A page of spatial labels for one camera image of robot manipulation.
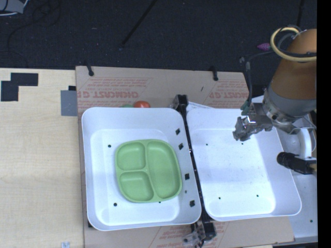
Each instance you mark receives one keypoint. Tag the thin black rod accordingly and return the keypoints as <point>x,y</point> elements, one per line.
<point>192,154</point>

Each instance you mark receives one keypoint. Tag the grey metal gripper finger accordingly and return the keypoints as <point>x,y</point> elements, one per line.
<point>243,136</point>
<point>241,124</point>

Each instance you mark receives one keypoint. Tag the black cylinder on white bracket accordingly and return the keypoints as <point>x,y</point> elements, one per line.
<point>292,161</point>

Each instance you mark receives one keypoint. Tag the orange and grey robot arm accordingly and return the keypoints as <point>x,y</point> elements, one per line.
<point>294,74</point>

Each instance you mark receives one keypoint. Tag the white plastic tray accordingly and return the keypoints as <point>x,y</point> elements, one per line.
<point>103,164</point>
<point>240,174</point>

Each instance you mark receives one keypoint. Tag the green divided plate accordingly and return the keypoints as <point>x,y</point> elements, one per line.
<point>148,170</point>

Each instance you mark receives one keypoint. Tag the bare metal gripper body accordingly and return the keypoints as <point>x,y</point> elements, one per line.
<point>261,123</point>

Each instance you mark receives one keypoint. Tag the red toy tomato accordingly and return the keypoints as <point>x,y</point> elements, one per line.
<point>141,104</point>

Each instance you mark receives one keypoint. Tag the white paper sheet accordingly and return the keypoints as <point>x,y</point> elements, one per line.
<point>200,105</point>

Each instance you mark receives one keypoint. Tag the brown cardboard board red print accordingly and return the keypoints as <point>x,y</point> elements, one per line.
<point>160,86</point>

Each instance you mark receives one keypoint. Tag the purple toy grapes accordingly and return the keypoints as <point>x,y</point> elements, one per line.
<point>263,46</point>

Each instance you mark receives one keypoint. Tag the green round toy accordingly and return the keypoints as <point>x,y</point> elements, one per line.
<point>126,106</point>

